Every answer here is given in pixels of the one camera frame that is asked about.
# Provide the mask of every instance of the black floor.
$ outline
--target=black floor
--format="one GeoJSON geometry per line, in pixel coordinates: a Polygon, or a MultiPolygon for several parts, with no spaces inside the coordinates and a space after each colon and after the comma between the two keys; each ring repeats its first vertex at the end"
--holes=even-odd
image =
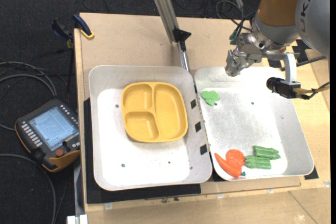
{"type": "MultiPolygon", "coordinates": [[[[239,11],[216,5],[221,0],[173,0],[177,16],[240,19],[239,11]]],[[[243,0],[245,14],[255,12],[260,0],[243,0]]],[[[8,62],[29,63],[50,75],[58,96],[76,110],[75,76],[69,88],[70,50],[53,33],[56,17],[73,29],[72,16],[79,12],[158,15],[153,0],[0,0],[0,124],[13,127],[23,116],[50,100],[47,88],[34,79],[1,79],[10,74],[34,73],[13,68],[8,62]]],[[[15,132],[0,128],[0,154],[28,157],[15,132]]],[[[51,179],[56,192],[55,223],[75,214],[73,167],[47,176],[17,156],[0,157],[0,223],[51,223],[54,210],[51,179]]]]}

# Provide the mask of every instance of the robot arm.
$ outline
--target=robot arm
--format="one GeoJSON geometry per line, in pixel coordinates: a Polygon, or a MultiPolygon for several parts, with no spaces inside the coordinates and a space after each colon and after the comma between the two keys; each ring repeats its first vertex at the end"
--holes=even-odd
{"type": "Polygon", "coordinates": [[[286,79],[271,78],[267,87],[286,98],[298,97],[295,89],[297,55],[285,53],[297,38],[329,58],[330,0],[261,0],[251,20],[251,32],[234,37],[236,48],[228,52],[226,73],[237,76],[262,57],[283,60],[286,79]]]}

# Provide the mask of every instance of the black mat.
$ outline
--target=black mat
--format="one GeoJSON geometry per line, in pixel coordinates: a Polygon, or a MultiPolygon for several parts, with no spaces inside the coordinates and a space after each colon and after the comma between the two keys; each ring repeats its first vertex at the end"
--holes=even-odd
{"type": "Polygon", "coordinates": [[[84,102],[85,121],[85,157],[87,201],[89,204],[124,200],[171,197],[188,194],[200,194],[200,184],[160,186],[118,191],[106,191],[99,187],[93,175],[92,125],[90,99],[84,102]]]}

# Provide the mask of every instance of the tan table surface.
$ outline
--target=tan table surface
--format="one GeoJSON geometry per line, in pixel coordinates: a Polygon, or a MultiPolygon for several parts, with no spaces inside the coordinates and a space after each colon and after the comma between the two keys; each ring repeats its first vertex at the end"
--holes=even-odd
{"type": "MultiPolygon", "coordinates": [[[[81,165],[85,167],[83,101],[89,98],[88,74],[98,65],[180,66],[175,45],[169,43],[160,17],[82,13],[95,37],[75,29],[75,55],[80,122],[81,165]]],[[[228,37],[235,29],[230,20],[178,18],[186,41],[191,73],[205,66],[225,66],[228,37]]],[[[256,66],[267,66],[263,59],[256,66]]],[[[305,89],[329,81],[328,62],[298,68],[305,89]]],[[[201,184],[201,195],[178,199],[150,199],[86,203],[86,171],[82,169],[84,209],[89,223],[328,223],[331,221],[329,90],[309,101],[294,100],[309,144],[318,179],[280,177],[239,182],[201,184]]]]}

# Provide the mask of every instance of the white tray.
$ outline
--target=white tray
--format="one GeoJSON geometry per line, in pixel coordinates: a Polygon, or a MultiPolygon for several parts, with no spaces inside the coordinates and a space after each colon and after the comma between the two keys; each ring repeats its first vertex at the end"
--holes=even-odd
{"type": "Polygon", "coordinates": [[[181,67],[97,66],[89,75],[93,170],[97,184],[109,191],[199,184],[212,164],[196,102],[193,78],[181,67]],[[131,83],[161,81],[176,86],[184,99],[188,133],[174,142],[140,143],[126,134],[122,90],[131,83]]]}
{"type": "Polygon", "coordinates": [[[250,67],[236,77],[229,77],[224,67],[204,67],[195,74],[199,96],[205,90],[214,90],[220,96],[217,105],[210,106],[202,98],[200,105],[214,168],[225,180],[307,175],[314,168],[293,102],[266,87],[270,77],[283,75],[268,67],[250,67]],[[243,166],[246,175],[235,178],[219,166],[214,156],[218,153],[225,159],[226,152],[233,148],[245,156],[252,155],[254,145],[273,147],[281,158],[271,160],[271,169],[243,166]]]}

